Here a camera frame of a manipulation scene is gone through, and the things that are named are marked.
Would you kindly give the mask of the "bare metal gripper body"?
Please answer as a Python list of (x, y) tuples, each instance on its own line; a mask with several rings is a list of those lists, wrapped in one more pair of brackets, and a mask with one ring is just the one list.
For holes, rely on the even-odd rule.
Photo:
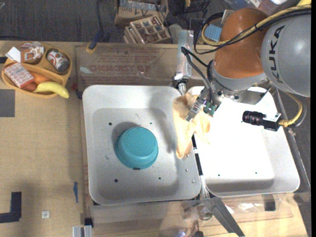
[(192, 113), (215, 113), (225, 99), (234, 102), (242, 102), (246, 98), (247, 90), (229, 91), (224, 88), (213, 90), (212, 88), (202, 87), (192, 105)]

